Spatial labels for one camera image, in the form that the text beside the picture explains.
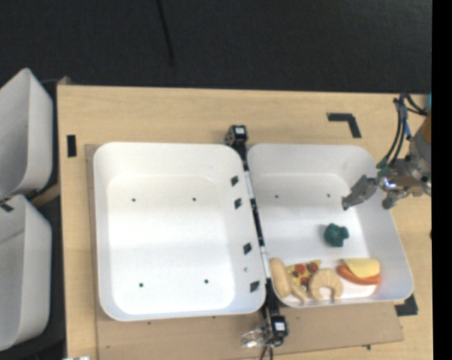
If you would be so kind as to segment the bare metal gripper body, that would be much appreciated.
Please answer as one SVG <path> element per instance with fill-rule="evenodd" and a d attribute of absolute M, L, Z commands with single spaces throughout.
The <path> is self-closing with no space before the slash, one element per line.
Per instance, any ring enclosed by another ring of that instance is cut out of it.
<path fill-rule="evenodd" d="M 388 163 L 383 158 L 377 165 L 378 186 L 387 191 L 400 190 L 403 198 L 431 196 L 431 155 L 409 152 L 404 158 Z"/>

